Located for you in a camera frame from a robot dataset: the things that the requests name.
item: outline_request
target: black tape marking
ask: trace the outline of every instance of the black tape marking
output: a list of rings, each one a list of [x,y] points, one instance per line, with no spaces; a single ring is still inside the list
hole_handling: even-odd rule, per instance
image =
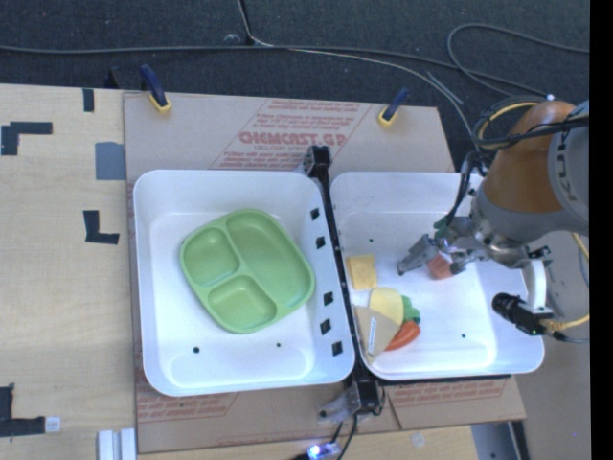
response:
[[[52,134],[54,132],[54,124],[11,121],[11,129],[17,134]]]
[[[96,179],[125,180],[124,146],[114,142],[97,143]]]
[[[99,211],[85,210],[83,211],[83,218],[85,219],[85,230],[87,232],[85,236],[86,242],[112,243],[114,245],[119,243],[119,234],[100,233]]]
[[[45,432],[44,416],[33,419],[17,419],[12,416],[13,389],[14,384],[0,387],[0,437],[43,434]]]
[[[0,155],[16,155],[19,135],[10,126],[2,126],[0,134]]]
[[[20,134],[52,134],[53,123],[29,123],[11,121],[8,126],[2,125],[0,136],[0,155],[16,155]]]
[[[94,112],[94,89],[83,89],[83,111]]]

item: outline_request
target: yellow cheese block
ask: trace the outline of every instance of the yellow cheese block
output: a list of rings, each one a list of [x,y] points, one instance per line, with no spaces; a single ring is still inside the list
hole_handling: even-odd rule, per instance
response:
[[[404,320],[404,304],[402,295],[392,287],[376,287],[371,291],[369,307],[378,311],[399,326]]]
[[[359,291],[376,287],[375,256],[373,254],[351,256],[345,262],[353,289]]]

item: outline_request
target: green plate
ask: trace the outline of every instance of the green plate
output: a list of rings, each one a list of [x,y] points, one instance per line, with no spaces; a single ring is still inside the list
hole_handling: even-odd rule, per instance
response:
[[[298,309],[315,276],[284,228],[260,210],[232,212],[191,233],[181,268],[213,319],[233,333],[252,333]]]

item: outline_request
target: yellow cheese wedge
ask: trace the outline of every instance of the yellow cheese wedge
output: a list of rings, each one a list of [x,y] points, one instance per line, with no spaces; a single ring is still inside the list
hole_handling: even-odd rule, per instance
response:
[[[376,287],[371,291],[369,307],[378,311],[399,326],[404,320],[404,304],[402,295],[392,287]]]
[[[375,256],[373,254],[351,256],[345,260],[345,263],[353,289],[359,291],[376,287]]]
[[[385,315],[368,307],[353,307],[357,319],[362,356],[369,364],[385,351],[400,327]]]

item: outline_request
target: white plastic tub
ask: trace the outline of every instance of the white plastic tub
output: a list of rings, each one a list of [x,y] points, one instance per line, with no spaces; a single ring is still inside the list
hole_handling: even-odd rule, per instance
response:
[[[373,254],[378,285],[408,296],[420,311],[421,334],[399,350],[381,354],[370,370],[386,380],[421,380],[528,373],[544,357],[542,339],[518,331],[491,309],[499,292],[526,298],[519,270],[495,262],[469,264],[452,278],[435,280],[428,269],[397,274],[409,247],[451,208],[456,173],[346,172],[331,186],[344,260]],[[475,176],[475,187],[479,178]],[[458,215],[466,215],[463,203]],[[369,290],[355,291],[353,306],[368,306]],[[363,349],[360,349],[364,362]]]
[[[318,186],[296,172],[152,171],[134,186],[143,362],[150,384],[170,396],[343,380],[354,349]],[[181,242],[240,209],[274,217],[315,274],[308,301],[254,333],[222,329],[193,294]]]

